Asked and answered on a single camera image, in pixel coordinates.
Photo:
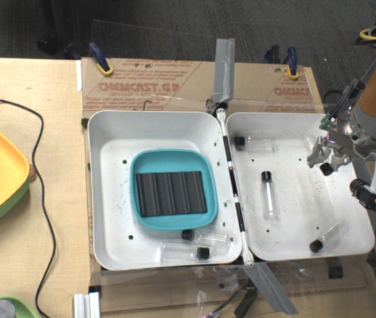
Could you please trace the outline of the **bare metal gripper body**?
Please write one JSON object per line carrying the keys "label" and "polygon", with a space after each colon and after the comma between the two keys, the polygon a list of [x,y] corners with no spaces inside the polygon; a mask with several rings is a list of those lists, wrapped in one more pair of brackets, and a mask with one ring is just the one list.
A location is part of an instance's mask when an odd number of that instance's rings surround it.
{"label": "bare metal gripper body", "polygon": [[328,133],[324,143],[336,152],[362,160],[376,159],[376,139],[355,121],[323,119],[320,129]]}

